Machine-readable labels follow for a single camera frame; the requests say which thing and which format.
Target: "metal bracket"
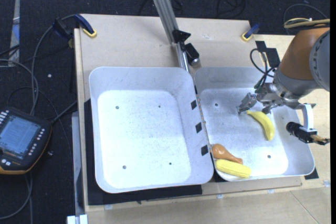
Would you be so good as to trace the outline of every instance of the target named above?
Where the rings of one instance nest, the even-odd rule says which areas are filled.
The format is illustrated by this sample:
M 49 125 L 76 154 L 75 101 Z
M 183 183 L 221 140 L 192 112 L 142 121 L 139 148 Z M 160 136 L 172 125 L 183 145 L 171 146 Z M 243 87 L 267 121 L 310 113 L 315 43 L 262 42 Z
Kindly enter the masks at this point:
M 177 29 L 173 30 L 173 37 L 174 37 L 175 43 L 186 41 L 190 35 L 191 35 L 190 33 L 187 33 L 181 30 L 177 30 Z
M 69 216 L 67 224 L 89 224 L 88 215 Z

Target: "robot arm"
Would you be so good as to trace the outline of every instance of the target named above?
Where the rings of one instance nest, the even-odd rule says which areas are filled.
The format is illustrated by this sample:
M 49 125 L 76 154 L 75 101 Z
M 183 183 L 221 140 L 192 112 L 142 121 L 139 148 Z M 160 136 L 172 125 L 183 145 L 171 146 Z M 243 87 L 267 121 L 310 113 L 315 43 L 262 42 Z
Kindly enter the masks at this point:
M 296 34 L 280 65 L 274 70 L 272 83 L 264 83 L 257 94 L 248 93 L 238 107 L 238 114 L 256 102 L 270 113 L 277 106 L 301 109 L 303 126 L 288 123 L 287 131 L 305 143 L 325 145 L 330 139 L 317 136 L 313 128 L 312 108 L 315 104 L 301 104 L 299 99 L 315 89 L 330 91 L 330 28 L 313 28 Z

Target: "yellow banana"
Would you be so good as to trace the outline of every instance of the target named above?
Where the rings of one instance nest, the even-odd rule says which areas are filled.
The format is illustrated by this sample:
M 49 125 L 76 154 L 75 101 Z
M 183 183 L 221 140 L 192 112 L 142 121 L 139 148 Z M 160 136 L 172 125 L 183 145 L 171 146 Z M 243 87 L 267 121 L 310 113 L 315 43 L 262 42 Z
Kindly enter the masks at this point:
M 264 128 L 266 137 L 268 140 L 272 140 L 274 137 L 275 129 L 272 121 L 269 117 L 261 111 L 247 111 L 248 115 L 251 115 L 255 120 L 257 120 Z

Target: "corn cob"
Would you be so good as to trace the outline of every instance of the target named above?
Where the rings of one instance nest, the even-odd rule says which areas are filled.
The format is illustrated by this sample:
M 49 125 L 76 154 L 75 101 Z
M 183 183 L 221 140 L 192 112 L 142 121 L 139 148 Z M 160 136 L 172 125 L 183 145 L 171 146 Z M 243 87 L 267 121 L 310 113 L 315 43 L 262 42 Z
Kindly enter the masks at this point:
M 246 165 L 228 161 L 226 159 L 217 159 L 215 161 L 216 168 L 230 175 L 247 178 L 251 174 L 251 169 Z

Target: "orange toy food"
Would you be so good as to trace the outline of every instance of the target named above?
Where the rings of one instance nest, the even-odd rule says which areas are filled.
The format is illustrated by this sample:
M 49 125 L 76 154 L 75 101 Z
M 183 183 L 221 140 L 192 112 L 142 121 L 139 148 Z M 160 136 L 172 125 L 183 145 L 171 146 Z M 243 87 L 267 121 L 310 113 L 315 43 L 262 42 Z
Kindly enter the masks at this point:
M 243 160 L 241 158 L 237 158 L 234 155 L 232 155 L 227 149 L 220 145 L 220 144 L 214 144 L 211 147 L 212 155 L 216 159 L 227 159 L 229 161 L 243 164 Z

